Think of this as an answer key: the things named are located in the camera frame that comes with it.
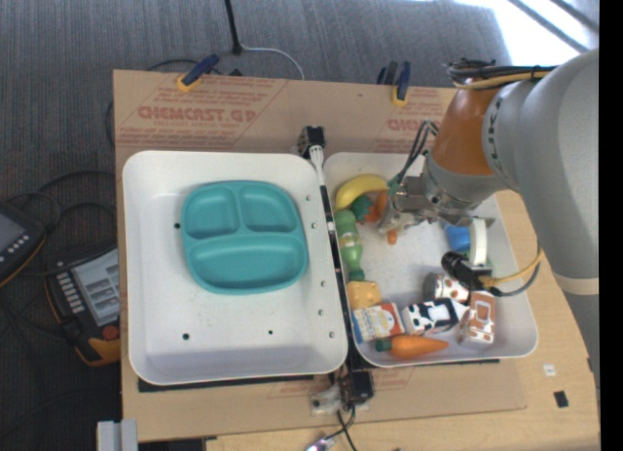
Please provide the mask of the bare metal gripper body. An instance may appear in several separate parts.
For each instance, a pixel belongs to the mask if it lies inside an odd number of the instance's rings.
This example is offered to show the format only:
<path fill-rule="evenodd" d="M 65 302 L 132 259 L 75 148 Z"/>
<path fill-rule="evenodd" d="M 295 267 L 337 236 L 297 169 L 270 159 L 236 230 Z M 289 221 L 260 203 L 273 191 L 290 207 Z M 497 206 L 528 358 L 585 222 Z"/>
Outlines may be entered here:
<path fill-rule="evenodd" d="M 468 211 L 454 207 L 438 193 L 426 191 L 429 177 L 406 176 L 390 188 L 390 221 L 398 225 L 418 225 L 424 221 L 445 221 L 467 225 Z"/>

